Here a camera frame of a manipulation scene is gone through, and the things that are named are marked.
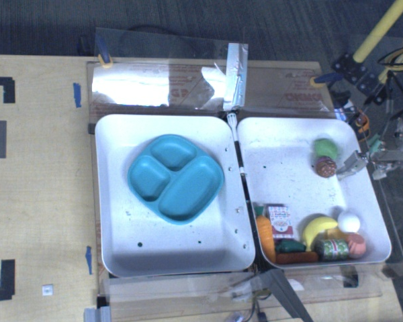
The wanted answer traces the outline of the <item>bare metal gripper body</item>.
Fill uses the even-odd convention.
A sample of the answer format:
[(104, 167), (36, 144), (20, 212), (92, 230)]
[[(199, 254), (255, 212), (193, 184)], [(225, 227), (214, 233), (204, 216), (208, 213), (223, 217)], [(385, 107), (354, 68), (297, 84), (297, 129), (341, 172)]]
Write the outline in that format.
[(378, 150), (369, 155), (378, 172), (403, 169), (403, 152), (399, 150)]

